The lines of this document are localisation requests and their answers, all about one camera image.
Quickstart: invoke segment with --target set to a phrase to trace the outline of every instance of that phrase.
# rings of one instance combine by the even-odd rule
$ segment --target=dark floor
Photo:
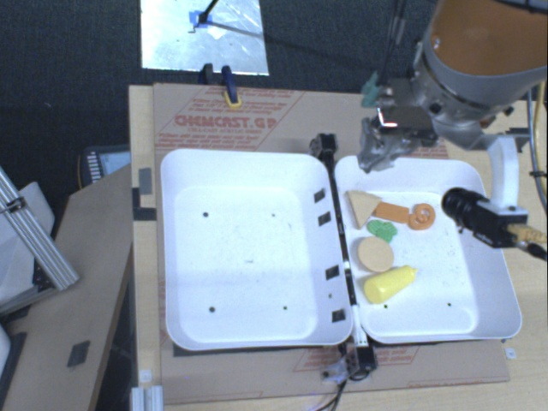
[[[259,0],[271,75],[240,86],[358,92],[380,65],[391,0]],[[403,75],[432,6],[410,0],[390,62]],[[0,0],[0,166],[18,188],[37,181],[58,217],[88,146],[128,143],[128,86],[195,83],[140,66],[140,0]],[[98,409],[127,409],[132,347],[122,310]]]

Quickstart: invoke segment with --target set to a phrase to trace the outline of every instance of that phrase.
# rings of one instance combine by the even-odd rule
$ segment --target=empty white tray
[[[166,320],[192,350],[331,345],[352,315],[325,167],[181,149],[161,165]]]
[[[451,188],[485,194],[472,166],[456,160],[399,158],[394,168],[365,174],[356,157],[346,157],[337,163],[336,178],[360,322],[370,337],[382,343],[422,343],[506,338],[519,331],[521,312],[503,252],[468,230],[459,234],[441,208]],[[411,265],[419,271],[409,287],[384,304],[370,303],[363,293],[372,273],[359,264],[356,248],[371,234],[366,227],[356,228],[345,195],[349,190],[410,208],[427,203],[436,211],[430,229],[415,231],[395,223],[398,234],[390,243],[394,266]]]

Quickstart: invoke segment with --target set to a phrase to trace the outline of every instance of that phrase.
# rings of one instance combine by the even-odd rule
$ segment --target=yellow cable
[[[546,160],[540,159],[540,111],[542,107],[542,99],[545,96],[545,86],[546,82],[542,81],[539,84],[539,88],[537,90],[537,103],[534,108],[534,116],[533,116],[533,142],[534,142],[534,148],[535,148],[535,157],[537,158],[537,164],[539,165],[539,170],[542,170],[543,166],[542,163],[544,162],[544,168],[546,168]],[[542,187],[542,193],[546,197],[546,177],[541,176],[540,177],[540,186]]]

